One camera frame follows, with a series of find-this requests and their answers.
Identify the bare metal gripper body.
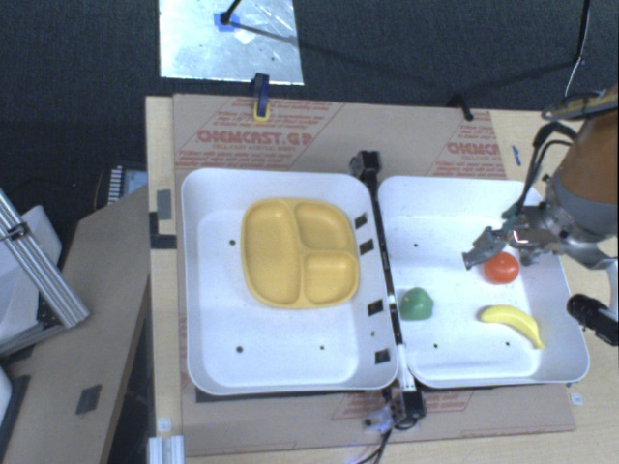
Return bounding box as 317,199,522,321
501,200,619,270

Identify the red toy tomato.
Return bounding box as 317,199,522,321
483,251,521,286

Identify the yellow banana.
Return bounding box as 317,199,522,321
478,304,546,351

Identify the green toy pepper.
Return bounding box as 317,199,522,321
398,286,435,322

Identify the thin black and white rod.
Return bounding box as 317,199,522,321
365,174,417,392

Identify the white plastic tray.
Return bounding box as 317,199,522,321
180,166,401,397
375,175,591,390

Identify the brown cardboard board red print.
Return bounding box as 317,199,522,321
171,93,577,457

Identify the yellow divided plate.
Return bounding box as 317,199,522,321
240,197,362,309

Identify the black cylinder on white bracket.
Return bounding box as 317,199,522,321
566,293,619,347

